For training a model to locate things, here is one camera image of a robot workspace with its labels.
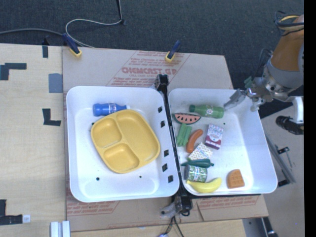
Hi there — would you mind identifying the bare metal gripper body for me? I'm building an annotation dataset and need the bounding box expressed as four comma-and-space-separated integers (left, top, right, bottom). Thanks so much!
246, 75, 290, 104

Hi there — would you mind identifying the green bottle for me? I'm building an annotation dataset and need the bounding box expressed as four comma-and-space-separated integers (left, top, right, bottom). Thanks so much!
189, 104, 225, 119

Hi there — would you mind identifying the white plastic tray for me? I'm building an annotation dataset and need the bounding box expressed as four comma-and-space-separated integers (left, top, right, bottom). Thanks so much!
167, 87, 278, 197
66, 85, 180, 203

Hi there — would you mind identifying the red and white carton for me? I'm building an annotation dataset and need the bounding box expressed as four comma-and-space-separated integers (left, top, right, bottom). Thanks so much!
204, 123, 224, 150

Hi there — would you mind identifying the watermelon slice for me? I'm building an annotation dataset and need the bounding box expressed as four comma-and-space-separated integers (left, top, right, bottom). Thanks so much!
171, 112, 202, 125

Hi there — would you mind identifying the orange sausage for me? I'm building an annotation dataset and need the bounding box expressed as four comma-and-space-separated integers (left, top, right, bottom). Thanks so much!
186, 128, 204, 154

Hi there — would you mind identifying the green asparagus bundle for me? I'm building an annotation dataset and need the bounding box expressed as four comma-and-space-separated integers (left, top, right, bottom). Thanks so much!
176, 122, 193, 147

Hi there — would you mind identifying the white patterned packet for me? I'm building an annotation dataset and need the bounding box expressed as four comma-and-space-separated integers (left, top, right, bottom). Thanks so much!
188, 142, 214, 161

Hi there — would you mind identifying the thin black rod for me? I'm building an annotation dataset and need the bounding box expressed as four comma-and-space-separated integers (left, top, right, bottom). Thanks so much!
161, 86, 184, 198

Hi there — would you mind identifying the dark green chili pepper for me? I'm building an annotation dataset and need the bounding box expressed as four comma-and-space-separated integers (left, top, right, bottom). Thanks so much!
180, 158, 215, 168

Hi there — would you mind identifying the orange waffle biscuit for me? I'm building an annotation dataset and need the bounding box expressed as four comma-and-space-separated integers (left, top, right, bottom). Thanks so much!
227, 169, 246, 189

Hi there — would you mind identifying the green can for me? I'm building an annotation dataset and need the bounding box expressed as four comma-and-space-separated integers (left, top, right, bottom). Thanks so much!
183, 164, 208, 183

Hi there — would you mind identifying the yellow banana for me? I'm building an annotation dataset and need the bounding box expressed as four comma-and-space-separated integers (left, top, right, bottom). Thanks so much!
186, 177, 223, 194

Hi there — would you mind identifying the yellow divided plate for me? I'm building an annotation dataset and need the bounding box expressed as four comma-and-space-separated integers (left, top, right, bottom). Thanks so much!
90, 109, 161, 174

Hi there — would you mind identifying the blue bottle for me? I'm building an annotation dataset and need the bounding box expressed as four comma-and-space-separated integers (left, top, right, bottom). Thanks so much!
92, 103, 131, 117

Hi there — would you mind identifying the brown cardboard board red print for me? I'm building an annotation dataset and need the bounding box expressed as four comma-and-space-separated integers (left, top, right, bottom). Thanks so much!
61, 45, 270, 233

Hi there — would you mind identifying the black cylinder on white bracket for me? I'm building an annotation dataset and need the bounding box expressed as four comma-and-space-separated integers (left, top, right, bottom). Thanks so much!
275, 96, 305, 136

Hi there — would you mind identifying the black block with thin wires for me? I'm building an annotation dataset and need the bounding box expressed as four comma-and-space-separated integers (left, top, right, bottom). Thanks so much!
172, 195, 194, 216
154, 74, 170, 91

